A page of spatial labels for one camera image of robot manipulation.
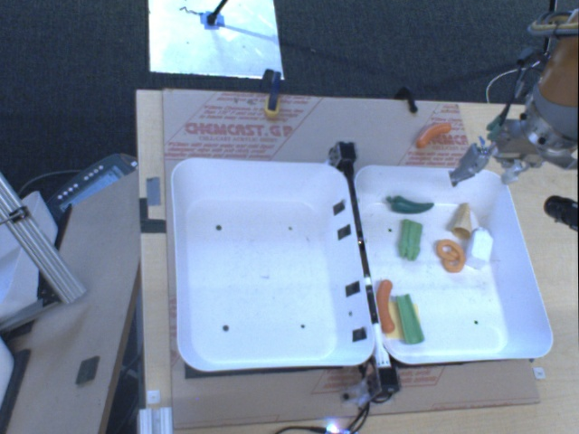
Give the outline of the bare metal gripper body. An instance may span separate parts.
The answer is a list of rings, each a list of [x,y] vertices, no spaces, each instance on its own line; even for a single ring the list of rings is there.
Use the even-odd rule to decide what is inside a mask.
[[[562,169],[576,169],[578,143],[543,119],[507,119],[490,130],[495,157],[504,163],[520,161],[530,167],[549,163]]]

